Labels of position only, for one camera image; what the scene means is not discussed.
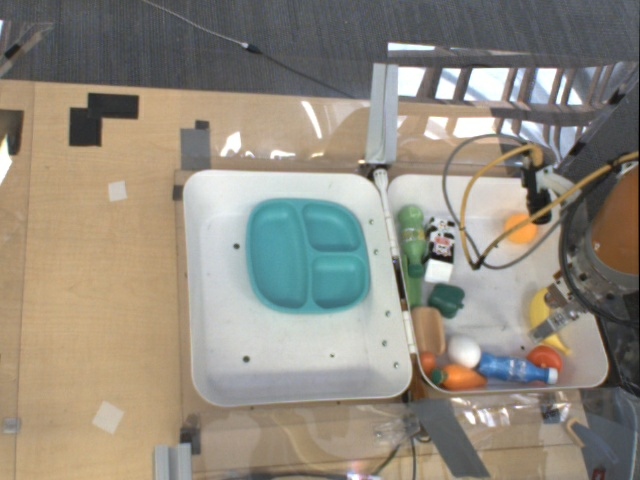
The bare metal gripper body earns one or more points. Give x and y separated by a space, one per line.
592 288

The dull grey metal gripper finger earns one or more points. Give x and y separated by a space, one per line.
550 325

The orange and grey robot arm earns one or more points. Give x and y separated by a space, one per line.
617 228

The yellow banana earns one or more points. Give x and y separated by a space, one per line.
539 308

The red tomato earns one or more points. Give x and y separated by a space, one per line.
545 359

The blue bottle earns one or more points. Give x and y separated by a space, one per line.
510 368

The white plastic tray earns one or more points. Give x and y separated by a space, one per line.
225 318
495 298

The white egg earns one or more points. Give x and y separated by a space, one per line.
464 352

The orange ball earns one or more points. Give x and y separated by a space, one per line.
517 232

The orange carrot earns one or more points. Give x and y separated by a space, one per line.
462 378

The green bell pepper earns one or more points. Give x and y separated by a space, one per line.
446 300

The tan bread slice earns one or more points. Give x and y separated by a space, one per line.
429 330

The small orange round fruit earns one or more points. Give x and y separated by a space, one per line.
427 362

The black and white milk carton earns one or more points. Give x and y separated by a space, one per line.
441 248

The green bottle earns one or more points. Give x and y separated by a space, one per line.
411 233

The thin white and black rod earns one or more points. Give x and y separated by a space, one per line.
391 228

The teal divided plate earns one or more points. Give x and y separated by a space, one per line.
280 258

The black cylinder on white bracket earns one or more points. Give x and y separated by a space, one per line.
538 203

